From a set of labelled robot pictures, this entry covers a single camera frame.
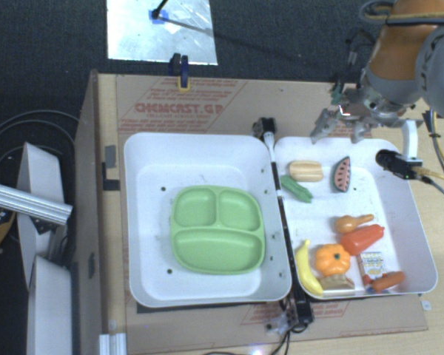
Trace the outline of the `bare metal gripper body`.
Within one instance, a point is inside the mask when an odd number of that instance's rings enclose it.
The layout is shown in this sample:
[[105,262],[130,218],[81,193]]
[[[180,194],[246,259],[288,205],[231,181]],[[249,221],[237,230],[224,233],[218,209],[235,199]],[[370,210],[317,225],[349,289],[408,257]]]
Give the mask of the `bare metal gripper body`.
[[396,127],[407,107],[394,104],[371,87],[346,89],[340,98],[340,117],[352,123]]

